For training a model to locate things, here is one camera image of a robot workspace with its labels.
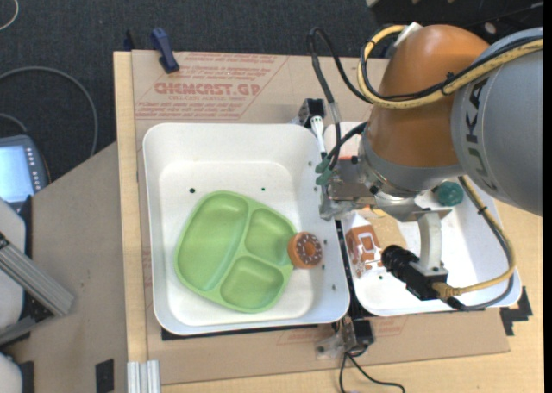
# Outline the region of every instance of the screen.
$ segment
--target screen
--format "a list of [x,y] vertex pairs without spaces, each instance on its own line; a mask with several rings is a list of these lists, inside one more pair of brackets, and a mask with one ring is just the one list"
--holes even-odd
[[34,194],[24,147],[0,147],[0,197],[22,202]]

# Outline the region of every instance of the black bracket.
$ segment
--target black bracket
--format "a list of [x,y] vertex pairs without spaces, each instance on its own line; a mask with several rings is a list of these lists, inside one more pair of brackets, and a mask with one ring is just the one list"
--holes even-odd
[[96,393],[110,393],[115,390],[114,361],[107,359],[96,364]]
[[500,308],[500,317],[502,318],[507,336],[514,336],[514,321],[528,321],[530,316],[533,316],[533,311],[531,310],[525,287],[522,288],[521,296],[517,301],[517,309],[509,307]]
[[19,364],[22,374],[22,393],[35,393],[35,363],[33,361]]

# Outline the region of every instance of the green plastic plate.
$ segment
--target green plastic plate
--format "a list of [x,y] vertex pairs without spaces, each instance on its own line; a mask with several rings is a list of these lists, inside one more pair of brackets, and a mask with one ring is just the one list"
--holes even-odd
[[205,298],[241,312],[270,309],[292,274],[287,242],[295,227],[283,215],[229,191],[211,192],[179,236],[174,268]]

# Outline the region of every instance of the black electronic device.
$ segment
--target black electronic device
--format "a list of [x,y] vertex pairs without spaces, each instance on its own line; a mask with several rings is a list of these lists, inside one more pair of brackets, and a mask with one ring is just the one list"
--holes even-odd
[[0,139],[0,198],[19,212],[28,197],[48,183],[44,161],[29,136]]

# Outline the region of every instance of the cardboard sheet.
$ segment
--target cardboard sheet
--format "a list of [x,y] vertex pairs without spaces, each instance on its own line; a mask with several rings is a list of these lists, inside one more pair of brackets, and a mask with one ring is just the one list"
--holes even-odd
[[[332,334],[330,325],[164,339],[152,299],[151,252],[141,142],[161,122],[285,123],[297,117],[305,98],[323,97],[310,57],[224,53],[175,53],[180,71],[166,74],[158,54],[133,51],[135,130],[140,194],[141,240],[146,300],[147,352],[158,359],[163,384],[336,368],[340,361],[316,358],[316,343]],[[371,106],[339,78],[333,60],[322,69],[343,120],[366,120]],[[356,59],[343,59],[353,81]],[[386,62],[369,61],[378,85]],[[331,123],[326,117],[326,124]],[[406,315],[371,319],[372,351],[362,364],[507,352],[499,312]]]

